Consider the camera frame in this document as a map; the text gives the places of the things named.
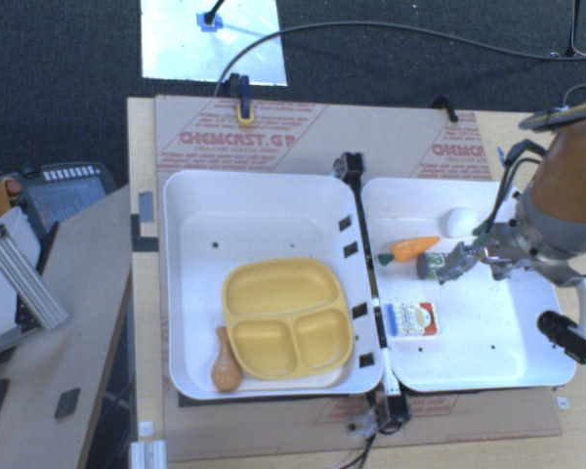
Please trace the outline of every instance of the carrot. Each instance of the carrot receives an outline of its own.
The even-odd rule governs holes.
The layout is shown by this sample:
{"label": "carrot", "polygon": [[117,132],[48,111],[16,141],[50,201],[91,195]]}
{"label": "carrot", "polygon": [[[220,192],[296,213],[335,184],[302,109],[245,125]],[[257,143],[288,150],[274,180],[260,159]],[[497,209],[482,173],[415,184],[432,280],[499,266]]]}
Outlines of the carrot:
{"label": "carrot", "polygon": [[382,266],[386,266],[391,261],[407,262],[416,259],[440,241],[440,236],[420,236],[416,238],[401,239],[391,245],[390,254],[380,254],[378,259]]}

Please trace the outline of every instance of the yellow divided plate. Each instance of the yellow divided plate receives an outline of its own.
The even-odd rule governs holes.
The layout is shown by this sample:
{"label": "yellow divided plate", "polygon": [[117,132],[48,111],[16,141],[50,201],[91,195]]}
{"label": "yellow divided plate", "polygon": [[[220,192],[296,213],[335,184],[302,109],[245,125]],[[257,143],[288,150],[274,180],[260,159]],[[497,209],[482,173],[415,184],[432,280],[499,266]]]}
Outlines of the yellow divided plate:
{"label": "yellow divided plate", "polygon": [[315,259],[274,259],[232,271],[222,292],[239,365],[264,380],[304,377],[345,363],[354,345],[339,280]]}

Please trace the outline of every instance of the white tray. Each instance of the white tray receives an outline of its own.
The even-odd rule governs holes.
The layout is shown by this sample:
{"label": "white tray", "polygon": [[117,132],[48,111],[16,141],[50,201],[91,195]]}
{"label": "white tray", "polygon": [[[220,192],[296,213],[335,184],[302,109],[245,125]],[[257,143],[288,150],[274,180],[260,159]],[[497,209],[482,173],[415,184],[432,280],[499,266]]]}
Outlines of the white tray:
{"label": "white tray", "polygon": [[[431,249],[437,252],[451,251],[460,240],[470,242],[470,236],[446,237],[447,214],[469,207],[482,221],[497,189],[497,183],[485,182],[370,181],[362,198],[374,256],[390,251],[398,239],[415,236],[441,236]],[[504,202],[497,220],[514,217],[514,207],[512,198]],[[388,336],[393,371],[407,387],[433,392],[553,386],[572,378],[575,363],[536,327],[541,313],[560,311],[552,284],[540,275],[515,270],[510,279],[495,281],[490,268],[478,264],[439,285],[419,280],[414,261],[376,264],[383,307],[394,302],[433,302],[437,307],[437,335]]]}
{"label": "white tray", "polygon": [[[382,365],[356,203],[351,190],[327,176],[187,170],[169,178],[163,193],[162,237],[167,250],[170,373],[183,394],[199,399],[357,394],[380,381]],[[339,222],[351,225],[340,231]],[[358,252],[344,256],[357,243]],[[221,290],[235,268],[274,258],[311,257],[339,279],[349,307],[366,303],[353,320],[354,351],[340,368],[290,380],[244,375],[239,388],[220,393],[211,381],[225,324]],[[374,364],[360,367],[360,356]]]}

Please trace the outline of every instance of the wooden table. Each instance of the wooden table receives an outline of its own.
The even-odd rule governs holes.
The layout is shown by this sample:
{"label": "wooden table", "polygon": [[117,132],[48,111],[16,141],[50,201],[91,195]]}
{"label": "wooden table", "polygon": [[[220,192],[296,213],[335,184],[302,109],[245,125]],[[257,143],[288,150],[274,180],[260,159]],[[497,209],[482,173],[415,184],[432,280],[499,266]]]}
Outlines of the wooden table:
{"label": "wooden table", "polygon": [[[131,166],[131,213],[138,214],[139,193],[156,189],[155,104],[152,99],[131,99],[129,114],[129,152]],[[513,143],[530,137],[548,146],[548,134],[527,134],[517,128],[524,113],[476,112],[482,142],[493,179],[501,176],[497,148],[507,150]],[[529,171],[519,173],[515,184],[522,189]],[[155,220],[141,224],[144,236],[157,236]],[[574,267],[586,273],[586,257],[576,260]],[[145,442],[164,439],[164,413],[161,381],[160,296],[157,254],[135,252],[133,255],[137,414],[139,421],[153,422],[151,436]],[[574,291],[558,290],[563,312],[577,320]],[[454,443],[399,448],[375,448],[367,467],[402,469],[529,467],[586,467],[586,366],[578,367],[573,380],[552,395],[567,399],[569,409],[559,411],[563,434],[544,438],[525,438],[475,443]],[[206,468],[298,468],[340,467],[356,456],[356,451],[324,451],[313,453],[250,456],[187,462],[170,462],[173,469]]]}

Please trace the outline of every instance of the white round object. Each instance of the white round object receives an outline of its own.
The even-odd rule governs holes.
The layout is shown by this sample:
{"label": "white round object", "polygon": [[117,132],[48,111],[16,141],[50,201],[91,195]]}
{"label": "white round object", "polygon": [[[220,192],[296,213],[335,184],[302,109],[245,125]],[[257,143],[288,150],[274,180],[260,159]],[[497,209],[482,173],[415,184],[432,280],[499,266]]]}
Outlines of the white round object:
{"label": "white round object", "polygon": [[450,238],[459,238],[471,234],[478,225],[478,214],[472,208],[457,207],[447,215],[445,230]]}

